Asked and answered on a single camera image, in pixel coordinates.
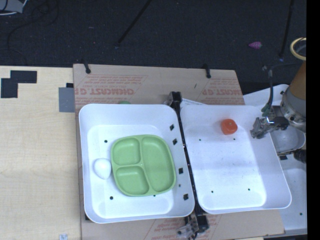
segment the red object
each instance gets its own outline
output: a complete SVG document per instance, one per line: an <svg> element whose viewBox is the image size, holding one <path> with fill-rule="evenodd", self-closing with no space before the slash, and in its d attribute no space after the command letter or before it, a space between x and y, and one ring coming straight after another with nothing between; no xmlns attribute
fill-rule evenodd
<svg viewBox="0 0 320 240"><path fill-rule="evenodd" d="M238 130L238 126L232 119L224 119L221 122L221 130L223 134L230 135L234 134Z"/></svg>
<svg viewBox="0 0 320 240"><path fill-rule="evenodd" d="M262 43L257 41L257 42L252 42L252 43L249 43L249 47L253 48L253 49L260 49L262 47Z"/></svg>

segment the robotic claw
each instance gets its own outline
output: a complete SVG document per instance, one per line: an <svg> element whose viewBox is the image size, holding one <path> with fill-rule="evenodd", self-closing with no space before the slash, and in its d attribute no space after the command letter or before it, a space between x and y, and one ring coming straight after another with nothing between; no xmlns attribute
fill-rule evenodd
<svg viewBox="0 0 320 240"><path fill-rule="evenodd" d="M280 106L272 105L272 69L268 71L270 98L261 110L262 118L257 117L254 121L253 129L250 131L253 138L261 139L266 133L277 130L284 131L288 126L293 126L306 133L306 57L297 56L294 50L295 43L301 40L299 38L292 42L290 50L295 57L304 61L290 86L281 93L282 100Z"/></svg>

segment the white plastic container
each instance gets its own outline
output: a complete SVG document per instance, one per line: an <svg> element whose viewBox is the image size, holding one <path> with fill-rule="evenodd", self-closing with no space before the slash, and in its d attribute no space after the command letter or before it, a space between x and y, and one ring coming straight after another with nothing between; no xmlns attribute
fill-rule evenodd
<svg viewBox="0 0 320 240"><path fill-rule="evenodd" d="M187 105L181 110L199 205L209 214L283 209L291 193L269 133L252 138L261 112L248 105ZM238 129L224 135L221 121Z"/></svg>
<svg viewBox="0 0 320 240"><path fill-rule="evenodd" d="M193 189L176 112L167 105L88 104L79 112L84 210L95 223L185 217L195 207ZM127 196L113 174L101 176L99 159L110 160L112 144L134 135L156 135L168 144L176 183L168 192Z"/></svg>

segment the green divided plate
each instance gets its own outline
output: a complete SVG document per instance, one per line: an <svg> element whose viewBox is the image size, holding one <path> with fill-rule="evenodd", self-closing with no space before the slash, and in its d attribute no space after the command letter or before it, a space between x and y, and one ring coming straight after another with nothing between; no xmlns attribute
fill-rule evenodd
<svg viewBox="0 0 320 240"><path fill-rule="evenodd" d="M111 147L111 165L117 187L127 196L158 195L176 183L169 146L156 135L117 139Z"/></svg>

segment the white round object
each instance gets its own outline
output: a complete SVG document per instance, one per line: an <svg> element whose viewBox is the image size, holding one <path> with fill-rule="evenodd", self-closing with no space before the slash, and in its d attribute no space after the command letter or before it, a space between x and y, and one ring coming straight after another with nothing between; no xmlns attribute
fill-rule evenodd
<svg viewBox="0 0 320 240"><path fill-rule="evenodd" d="M96 175L106 180L111 174L111 163L106 158L98 158L94 162L93 169Z"/></svg>

